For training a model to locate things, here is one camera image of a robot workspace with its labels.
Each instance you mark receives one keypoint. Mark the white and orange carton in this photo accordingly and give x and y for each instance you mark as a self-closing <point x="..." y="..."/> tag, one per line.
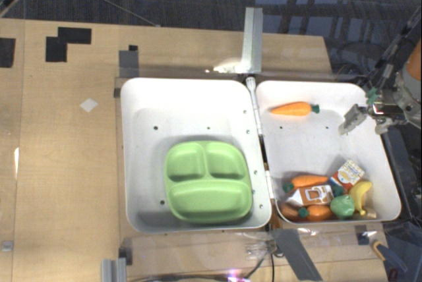
<point x="349" y="174"/>

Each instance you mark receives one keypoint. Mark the yellow banana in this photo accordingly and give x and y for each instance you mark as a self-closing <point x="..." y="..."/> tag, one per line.
<point x="360" y="193"/>

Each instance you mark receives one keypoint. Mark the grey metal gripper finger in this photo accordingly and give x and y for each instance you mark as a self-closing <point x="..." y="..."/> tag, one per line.
<point x="383" y="126"/>
<point x="352" y="117"/>

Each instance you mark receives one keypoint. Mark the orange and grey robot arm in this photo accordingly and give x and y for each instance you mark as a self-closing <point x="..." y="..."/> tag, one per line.
<point x="414" y="76"/>

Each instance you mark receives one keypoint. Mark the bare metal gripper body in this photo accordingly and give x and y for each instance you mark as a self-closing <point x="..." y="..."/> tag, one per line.
<point x="389" y="109"/>

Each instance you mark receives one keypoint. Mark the white plastic tray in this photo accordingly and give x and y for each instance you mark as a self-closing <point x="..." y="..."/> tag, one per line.
<point x="184" y="109"/>
<point x="313" y="145"/>

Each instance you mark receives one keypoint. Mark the orange carrot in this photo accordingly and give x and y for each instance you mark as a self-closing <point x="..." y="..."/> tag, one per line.
<point x="308" y="180"/>
<point x="291" y="109"/>
<point x="318" y="213"/>

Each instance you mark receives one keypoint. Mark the green divided plate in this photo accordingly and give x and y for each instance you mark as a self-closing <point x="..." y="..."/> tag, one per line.
<point x="207" y="190"/>

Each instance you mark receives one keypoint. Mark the orange sausage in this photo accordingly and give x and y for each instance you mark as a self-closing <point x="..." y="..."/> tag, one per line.
<point x="289" y="211"/>

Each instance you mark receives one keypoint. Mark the white and brown carton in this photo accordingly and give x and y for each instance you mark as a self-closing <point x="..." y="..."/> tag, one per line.
<point x="311" y="195"/>

